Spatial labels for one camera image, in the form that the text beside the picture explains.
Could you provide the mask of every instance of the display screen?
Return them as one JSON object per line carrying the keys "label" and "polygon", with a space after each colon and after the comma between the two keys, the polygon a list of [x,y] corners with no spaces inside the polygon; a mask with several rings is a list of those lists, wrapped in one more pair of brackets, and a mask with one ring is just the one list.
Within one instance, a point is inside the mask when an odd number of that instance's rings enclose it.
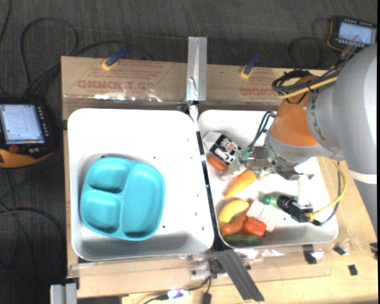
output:
{"label": "display screen", "polygon": [[376,29],[341,22],[339,27],[339,38],[371,45],[376,40]]}
{"label": "display screen", "polygon": [[7,144],[45,142],[33,104],[0,104],[0,117]]}

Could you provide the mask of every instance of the white tray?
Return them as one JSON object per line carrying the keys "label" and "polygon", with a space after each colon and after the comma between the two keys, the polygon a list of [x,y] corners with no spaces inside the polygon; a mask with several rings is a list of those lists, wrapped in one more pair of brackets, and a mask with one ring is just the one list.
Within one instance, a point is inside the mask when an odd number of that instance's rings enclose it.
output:
{"label": "white tray", "polygon": [[[199,116],[201,136],[204,136],[210,130],[217,131],[232,139],[240,147],[245,147],[253,140],[264,114],[264,111],[206,110]],[[262,134],[255,146],[262,146],[264,137],[265,134]],[[208,148],[204,146],[204,149],[207,154]],[[313,206],[313,210],[318,210],[329,204],[329,195],[317,159],[311,158],[296,169],[301,174],[314,174],[311,180],[303,186],[305,191],[311,195],[309,201]],[[210,178],[215,212],[218,215],[225,203],[223,193],[231,181],[223,181],[219,173],[209,165],[208,176]],[[298,183],[272,174],[264,178],[264,180],[254,182],[238,193],[236,197],[245,200],[261,200],[264,194],[297,196]],[[332,208],[328,208],[324,213],[321,213],[318,220],[328,218],[332,210]],[[338,235],[338,223],[335,217],[323,226],[317,227],[311,223],[298,223],[287,213],[279,210],[277,212],[280,215],[277,227],[272,233],[266,233],[261,245],[254,248],[328,243]]]}
{"label": "white tray", "polygon": [[[201,253],[213,243],[203,168],[194,124],[169,110],[81,109],[68,120],[72,246],[89,260]],[[161,224],[145,241],[126,241],[89,230],[79,215],[79,195],[91,164],[104,155],[139,160],[165,179]]]}

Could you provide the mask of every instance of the yellow cable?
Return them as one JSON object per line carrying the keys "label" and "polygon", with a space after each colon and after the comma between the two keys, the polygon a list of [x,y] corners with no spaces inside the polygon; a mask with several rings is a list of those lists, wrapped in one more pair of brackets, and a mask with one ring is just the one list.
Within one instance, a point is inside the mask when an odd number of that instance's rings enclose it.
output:
{"label": "yellow cable", "polygon": [[341,201],[342,197],[345,195],[345,192],[346,192],[346,180],[345,180],[345,175],[344,173],[342,172],[342,169],[341,167],[336,163],[336,161],[334,161],[334,165],[336,167],[336,169],[338,170],[338,172],[341,174],[341,181],[342,181],[342,190],[341,190],[341,193],[338,195],[337,198],[334,199],[334,201],[332,201],[330,204],[328,204],[327,206],[321,208],[320,210],[317,210],[316,212],[313,212],[313,213],[307,213],[306,216],[310,219],[311,222],[313,222],[315,220],[315,218],[320,215],[325,209],[327,209],[328,207],[330,206],[334,206],[336,205],[338,202]]}
{"label": "yellow cable", "polygon": [[326,84],[330,84],[331,82],[335,82],[336,79],[338,77],[333,77],[333,78],[330,78],[330,79],[327,79],[327,80],[324,80],[324,81],[321,81],[317,84],[313,84],[310,86],[310,88],[302,88],[300,90],[297,90],[297,91],[294,91],[294,92],[291,92],[289,94],[281,94],[281,95],[278,95],[278,98],[279,99],[288,99],[290,97],[294,97],[294,96],[298,96],[299,94],[303,94],[304,92],[308,92],[310,90],[314,90],[314,89],[318,89],[319,87],[322,87]]}

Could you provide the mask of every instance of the red bell pepper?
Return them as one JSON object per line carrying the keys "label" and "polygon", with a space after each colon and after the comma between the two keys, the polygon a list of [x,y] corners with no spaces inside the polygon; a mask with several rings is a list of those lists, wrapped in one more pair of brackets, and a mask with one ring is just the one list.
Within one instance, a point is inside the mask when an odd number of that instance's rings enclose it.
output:
{"label": "red bell pepper", "polygon": [[248,217],[248,220],[242,227],[242,232],[248,236],[257,236],[261,238],[266,231],[266,223],[257,220],[253,217]]}

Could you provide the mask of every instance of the dark gray carpet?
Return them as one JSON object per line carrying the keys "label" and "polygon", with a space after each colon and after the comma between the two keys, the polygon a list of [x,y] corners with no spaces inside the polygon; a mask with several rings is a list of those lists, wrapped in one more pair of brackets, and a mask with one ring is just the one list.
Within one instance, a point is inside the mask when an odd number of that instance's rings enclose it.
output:
{"label": "dark gray carpet", "polygon": [[[0,40],[0,96],[21,96],[68,54],[72,28],[77,49],[123,41],[138,47],[130,56],[136,59],[186,62],[187,38],[204,36],[209,64],[243,65],[258,52],[261,67],[326,69],[339,58],[326,46],[326,18],[345,15],[377,23],[377,0],[0,0],[0,36],[9,2]],[[122,44],[81,55],[107,57]],[[41,87],[37,82],[30,91]],[[59,127],[60,91],[59,76],[42,90]],[[0,303],[48,303],[49,285],[65,281],[62,147],[31,167],[0,168],[0,204],[6,207],[0,205],[0,213],[16,208],[45,215],[0,216]]]}

